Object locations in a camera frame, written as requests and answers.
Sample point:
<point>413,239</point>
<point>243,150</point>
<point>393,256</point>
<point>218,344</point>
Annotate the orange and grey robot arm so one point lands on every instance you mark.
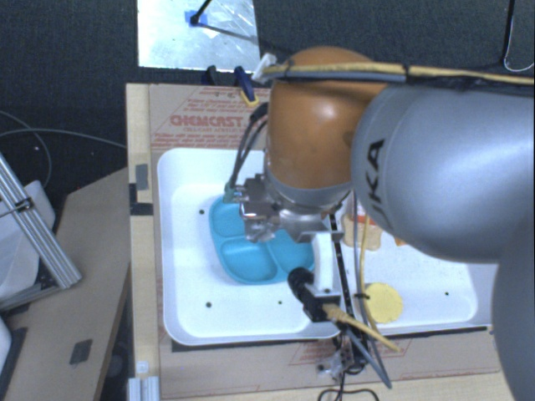
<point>434,174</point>

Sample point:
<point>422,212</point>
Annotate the brown cardboard board, red print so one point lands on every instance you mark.
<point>251,370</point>

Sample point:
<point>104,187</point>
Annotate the small orange toy piece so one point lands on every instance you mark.
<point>400,240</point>

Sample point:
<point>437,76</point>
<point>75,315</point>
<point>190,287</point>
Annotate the blue divided plate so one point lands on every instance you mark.
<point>246,261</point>

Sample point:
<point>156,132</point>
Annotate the tan toy bread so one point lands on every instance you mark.
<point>372,234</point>

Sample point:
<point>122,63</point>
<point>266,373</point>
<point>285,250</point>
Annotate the white plastic tray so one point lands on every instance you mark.
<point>234,311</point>
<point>434,290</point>

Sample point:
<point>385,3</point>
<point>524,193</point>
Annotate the thin black and white rod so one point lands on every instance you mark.
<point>343,265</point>

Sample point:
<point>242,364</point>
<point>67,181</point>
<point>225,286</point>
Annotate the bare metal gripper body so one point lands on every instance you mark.
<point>261,207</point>

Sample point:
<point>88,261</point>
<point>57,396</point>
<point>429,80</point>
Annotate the black cylinder on white bracket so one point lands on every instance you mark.
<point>324,261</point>

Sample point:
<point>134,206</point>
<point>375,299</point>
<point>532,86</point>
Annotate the yellow round biscuit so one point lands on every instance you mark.
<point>386,305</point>

